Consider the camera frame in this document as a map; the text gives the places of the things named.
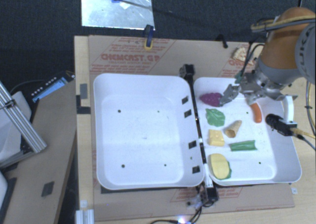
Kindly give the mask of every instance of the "black clip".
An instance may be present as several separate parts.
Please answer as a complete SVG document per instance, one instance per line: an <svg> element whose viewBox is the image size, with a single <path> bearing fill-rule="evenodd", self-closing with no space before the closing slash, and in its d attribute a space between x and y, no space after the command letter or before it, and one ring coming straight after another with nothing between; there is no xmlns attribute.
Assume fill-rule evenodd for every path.
<svg viewBox="0 0 316 224"><path fill-rule="evenodd" d="M4 108L12 108L14 105L16 105L16 101L14 99L8 101L7 103L4 104L3 107L0 107L0 110L4 109Z"/></svg>
<svg viewBox="0 0 316 224"><path fill-rule="evenodd" d="M81 106L80 95L76 95L77 114L91 114L91 107Z"/></svg>
<svg viewBox="0 0 316 224"><path fill-rule="evenodd" d="M187 77L193 77L196 73L194 69L194 65L192 64L184 64L179 70L179 76L186 80Z"/></svg>
<svg viewBox="0 0 316 224"><path fill-rule="evenodd" d="M227 42L226 42L223 34L218 35L217 38L215 39L215 41L223 42L223 47L228 48Z"/></svg>

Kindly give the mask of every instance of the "metal bracket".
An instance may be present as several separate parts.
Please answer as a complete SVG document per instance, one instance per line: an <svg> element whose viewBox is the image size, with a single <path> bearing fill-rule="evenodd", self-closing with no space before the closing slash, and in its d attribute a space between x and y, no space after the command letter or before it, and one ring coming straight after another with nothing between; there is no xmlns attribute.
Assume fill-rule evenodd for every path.
<svg viewBox="0 0 316 224"><path fill-rule="evenodd" d="M94 224L94 211L89 209L86 211L76 211L76 224Z"/></svg>
<svg viewBox="0 0 316 224"><path fill-rule="evenodd" d="M202 132L201 132L201 127L199 124L199 118L198 118L198 108L197 108L197 102L195 99L195 93L194 93L194 87L193 87L193 75L195 74L195 69L194 65L188 65L185 64L180 68L179 71L179 76L186 80L190 86L190 91L191 91L191 97L192 97L192 103L193 103L193 108L194 108L194 115L196 119L196 124L197 124L197 134L198 134L198 139L199 139L199 147L201 150L201 155L202 155L202 160L203 160L203 168L204 168L204 181L207 187L213 187L213 181L209 176L209 171L208 171L208 165L207 165L207 160L205 156L205 150L204 150L204 144L203 144L203 139L202 139ZM200 172L200 167L193 167L192 170L193 174L196 172Z"/></svg>
<svg viewBox="0 0 316 224"><path fill-rule="evenodd" d="M224 95L219 100L219 106L223 106L224 104L234 100L238 96L239 91L240 85L232 86L229 84L227 89L224 91Z"/></svg>
<svg viewBox="0 0 316 224"><path fill-rule="evenodd" d="M7 168L7 167L9 167L17 162L20 162L20 161L22 161L22 160L26 159L27 157L30 157L34 154L35 153L32 151L27 152L27 153L24 153L24 151L17 152L16 154L12 155L11 157L6 159L5 161L1 162L0 169L3 171L5 168Z"/></svg>
<svg viewBox="0 0 316 224"><path fill-rule="evenodd" d="M22 134L23 138L26 140L28 145L35 153L41 152L47 147L47 144L42 140L42 138L34 130L30 121L26 119L22 111L15 105L15 101L12 99L12 96L4 87L0 81L0 107L10 107L4 109L5 113L17 129Z"/></svg>

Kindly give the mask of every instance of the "white plastic tray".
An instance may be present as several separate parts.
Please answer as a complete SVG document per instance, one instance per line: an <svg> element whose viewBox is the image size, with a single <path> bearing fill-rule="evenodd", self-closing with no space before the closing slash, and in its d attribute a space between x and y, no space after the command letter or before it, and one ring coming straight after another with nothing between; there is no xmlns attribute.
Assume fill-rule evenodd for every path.
<svg viewBox="0 0 316 224"><path fill-rule="evenodd" d="M4 200L4 197L5 197L7 189L8 189L8 183L5 180L5 178L2 175L2 173L0 172L0 209L2 207L3 200Z"/></svg>
<svg viewBox="0 0 316 224"><path fill-rule="evenodd" d="M117 190L202 182L198 133L185 80L102 74L94 81L94 101L97 177L102 186ZM190 142L197 146L189 148Z"/></svg>
<svg viewBox="0 0 316 224"><path fill-rule="evenodd" d="M210 170L212 180L223 186L297 181L301 177L301 166L292 137L272 131L265 123L265 117L270 113L284 117L280 101L267 97L258 99L263 118L257 124L244 96L239 94L232 102L216 108L226 117L224 126L208 124L205 109L215 107L204 104L199 97L205 93L223 93L228 84L234 84L234 81L228 78L199 78L194 84L206 158L208 160L210 154L220 153L229 161L232 170L231 177L224 180L218 180ZM242 125L235 138L228 138L224 133L225 128L236 120L242 120ZM208 145L209 129L223 132L223 147ZM231 152L228 144L245 140L255 140L257 150Z"/></svg>

